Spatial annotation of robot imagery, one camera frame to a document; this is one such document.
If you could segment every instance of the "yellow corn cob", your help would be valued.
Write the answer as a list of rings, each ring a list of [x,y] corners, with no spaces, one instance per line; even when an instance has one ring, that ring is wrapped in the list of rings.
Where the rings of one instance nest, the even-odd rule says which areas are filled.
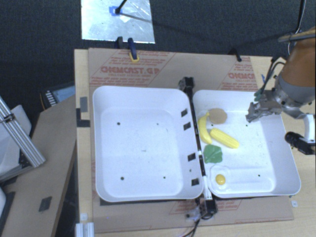
[[[220,129],[213,128],[209,133],[214,140],[224,144],[229,148],[238,148],[239,142]]]

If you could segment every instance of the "white tray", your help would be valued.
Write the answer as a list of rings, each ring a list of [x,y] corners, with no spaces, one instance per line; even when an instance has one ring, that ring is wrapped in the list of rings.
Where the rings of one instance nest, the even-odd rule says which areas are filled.
[[[93,112],[96,190],[102,199],[190,199],[201,194],[190,103],[182,91],[103,86],[93,93]]]
[[[213,140],[222,148],[223,161],[205,164],[205,171],[211,192],[220,198],[293,195],[301,188],[281,116],[246,121],[253,98],[252,92],[237,91],[200,90],[194,95],[197,118],[212,108],[222,108],[228,115],[224,124],[212,126],[208,120],[207,129],[216,127],[240,143],[238,149],[230,149]],[[201,141],[202,151],[205,146]],[[217,174],[226,177],[224,185],[216,183]]]

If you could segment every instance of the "toy banana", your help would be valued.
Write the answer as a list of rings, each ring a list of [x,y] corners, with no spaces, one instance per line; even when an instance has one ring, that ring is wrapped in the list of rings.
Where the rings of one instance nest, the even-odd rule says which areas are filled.
[[[208,116],[209,116],[209,113],[207,112],[204,116],[200,117],[197,121],[197,126],[198,126],[199,137],[201,138],[201,140],[207,144],[211,144],[212,143],[211,136],[206,130],[206,120]]]

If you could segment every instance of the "black carpet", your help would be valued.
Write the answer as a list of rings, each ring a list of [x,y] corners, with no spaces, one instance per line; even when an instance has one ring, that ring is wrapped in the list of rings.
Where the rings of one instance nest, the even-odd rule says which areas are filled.
[[[138,49],[241,55],[283,55],[277,38],[295,30],[300,0],[150,0],[156,44]],[[307,0],[302,30],[315,23]],[[74,49],[113,48],[81,39],[80,0],[0,0],[0,96],[32,119],[39,92],[74,80]]]

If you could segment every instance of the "egg yolk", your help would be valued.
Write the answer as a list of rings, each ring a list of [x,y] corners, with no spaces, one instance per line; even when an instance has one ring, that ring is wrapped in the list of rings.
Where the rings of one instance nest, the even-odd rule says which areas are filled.
[[[215,177],[215,180],[216,180],[216,183],[218,183],[219,185],[223,185],[223,184],[225,184],[225,182],[226,182],[226,178],[225,178],[225,176],[223,176],[222,174],[218,174],[218,175]]]

